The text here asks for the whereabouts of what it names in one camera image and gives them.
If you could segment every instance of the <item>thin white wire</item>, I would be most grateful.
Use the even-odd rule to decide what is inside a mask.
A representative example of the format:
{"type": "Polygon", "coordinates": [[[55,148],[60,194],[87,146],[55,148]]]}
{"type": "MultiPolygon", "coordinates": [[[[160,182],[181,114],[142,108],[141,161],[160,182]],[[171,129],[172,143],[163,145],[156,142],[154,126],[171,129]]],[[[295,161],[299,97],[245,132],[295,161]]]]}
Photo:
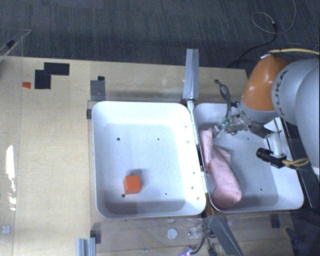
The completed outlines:
{"type": "Polygon", "coordinates": [[[284,34],[284,33],[288,32],[288,31],[294,26],[294,24],[295,24],[296,15],[297,15],[297,6],[296,6],[295,0],[292,0],[292,2],[293,2],[293,6],[294,6],[294,16],[293,16],[293,20],[292,20],[291,26],[290,26],[287,30],[285,30],[285,31],[283,31],[283,32],[273,32],[273,31],[265,30],[265,29],[263,29],[262,27],[260,27],[260,26],[255,22],[254,16],[257,15],[257,14],[262,14],[262,15],[267,16],[267,17],[272,21],[272,24],[275,24],[276,22],[274,21],[274,19],[271,18],[271,16],[270,16],[269,14],[265,13],[265,12],[256,11],[254,14],[252,14],[251,20],[252,20],[253,24],[254,24],[258,29],[260,29],[260,30],[262,30],[262,31],[264,31],[264,32],[266,32],[266,33],[269,33],[269,34],[277,34],[277,35],[284,34]]]}

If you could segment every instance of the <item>wooden table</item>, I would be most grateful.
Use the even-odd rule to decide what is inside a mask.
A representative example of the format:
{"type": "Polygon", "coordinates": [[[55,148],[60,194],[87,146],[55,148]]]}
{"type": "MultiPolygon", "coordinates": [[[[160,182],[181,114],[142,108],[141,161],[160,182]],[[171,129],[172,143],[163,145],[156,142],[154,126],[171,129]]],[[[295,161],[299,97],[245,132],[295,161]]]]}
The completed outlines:
{"type": "MultiPolygon", "coordinates": [[[[143,97],[157,97],[159,91],[160,97],[179,96],[184,73],[184,66],[23,58],[23,81],[31,82],[32,87],[24,88],[22,92],[13,255],[76,255],[77,239],[90,236],[92,214],[86,116],[90,81],[104,76],[106,94],[110,97],[128,96],[137,89],[141,92],[138,96],[143,97]],[[44,62],[70,64],[69,76],[52,75],[50,90],[34,89],[35,70],[43,70],[44,62]]],[[[247,81],[244,70],[201,67],[198,102],[223,102],[214,79],[226,84],[236,100],[247,81]]],[[[267,252],[293,255],[290,241],[284,237],[281,228],[272,228],[265,216],[239,219],[231,215],[228,219],[247,255],[267,255],[267,252]]],[[[280,219],[282,226],[292,225],[290,215],[283,214],[280,219]]],[[[112,228],[120,230],[123,225],[114,224],[112,228]]],[[[132,238],[136,231],[131,230],[132,238]]],[[[160,231],[155,230],[153,236],[159,234],[160,231]]],[[[123,242],[115,237],[112,239],[112,243],[123,242]]],[[[215,243],[219,255],[223,255],[222,248],[217,241],[215,243]]],[[[109,251],[98,255],[134,256],[149,251],[150,254],[145,255],[169,256],[177,255],[182,249],[165,242],[156,248],[148,248],[146,244],[145,248],[147,250],[109,251]]],[[[207,246],[203,246],[198,255],[207,255],[207,251],[207,246]]]]}

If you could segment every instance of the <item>orange cylinder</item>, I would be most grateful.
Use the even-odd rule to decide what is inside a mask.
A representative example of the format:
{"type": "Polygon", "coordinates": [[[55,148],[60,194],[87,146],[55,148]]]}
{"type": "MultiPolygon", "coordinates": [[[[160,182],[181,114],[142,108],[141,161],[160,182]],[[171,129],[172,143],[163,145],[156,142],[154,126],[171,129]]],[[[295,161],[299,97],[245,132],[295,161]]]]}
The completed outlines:
{"type": "Polygon", "coordinates": [[[270,55],[261,59],[254,67],[242,95],[242,102],[256,111],[274,111],[271,89],[277,74],[288,62],[270,55]]]}

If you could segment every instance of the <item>pink cloth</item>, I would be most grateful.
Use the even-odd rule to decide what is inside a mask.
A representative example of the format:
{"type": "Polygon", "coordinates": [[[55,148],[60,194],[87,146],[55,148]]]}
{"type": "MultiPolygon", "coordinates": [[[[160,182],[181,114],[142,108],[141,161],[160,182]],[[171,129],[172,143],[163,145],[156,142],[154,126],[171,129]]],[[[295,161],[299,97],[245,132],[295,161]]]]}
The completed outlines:
{"type": "Polygon", "coordinates": [[[230,154],[213,145],[212,129],[199,131],[204,166],[212,175],[216,188],[211,201],[220,209],[229,209],[242,198],[240,185],[230,168],[230,154]]]}

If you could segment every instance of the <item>white plastic tray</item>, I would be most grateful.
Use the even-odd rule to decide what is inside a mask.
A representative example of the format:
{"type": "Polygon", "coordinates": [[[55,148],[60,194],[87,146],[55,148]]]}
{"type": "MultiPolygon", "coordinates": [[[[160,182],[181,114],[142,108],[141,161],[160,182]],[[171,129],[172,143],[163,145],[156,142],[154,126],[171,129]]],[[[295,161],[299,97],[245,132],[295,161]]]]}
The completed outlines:
{"type": "Polygon", "coordinates": [[[206,197],[189,111],[178,103],[102,101],[92,110],[96,206],[106,218],[192,216],[206,197]],[[142,189],[124,195],[124,178],[142,189]]]}
{"type": "MultiPolygon", "coordinates": [[[[219,125],[226,113],[226,104],[203,103],[194,111],[198,129],[219,125]]],[[[277,125],[282,129],[280,120],[277,125]]],[[[267,128],[276,131],[272,123],[267,128]]],[[[285,153],[291,157],[284,132],[280,133],[285,153]]],[[[258,148],[267,149],[267,142],[249,131],[239,131],[236,135],[224,133],[213,144],[227,150],[231,155],[231,169],[242,191],[242,200],[226,213],[248,213],[264,211],[284,211],[299,209],[304,195],[297,172],[283,167],[275,168],[256,157],[258,148]]],[[[215,186],[211,176],[207,176],[210,194],[215,186]]]]}

